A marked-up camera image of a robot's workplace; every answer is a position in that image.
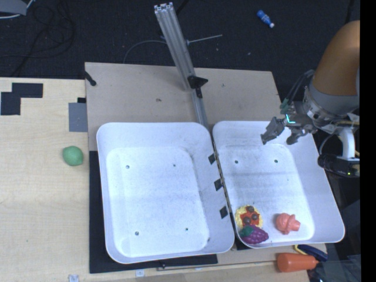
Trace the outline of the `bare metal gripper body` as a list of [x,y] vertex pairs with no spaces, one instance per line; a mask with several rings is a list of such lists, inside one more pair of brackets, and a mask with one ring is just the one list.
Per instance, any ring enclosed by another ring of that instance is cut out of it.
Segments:
[[321,107],[311,94],[305,94],[302,101],[285,98],[282,102],[282,114],[285,126],[310,133],[322,128],[333,133],[333,128],[326,126],[338,119],[338,116]]

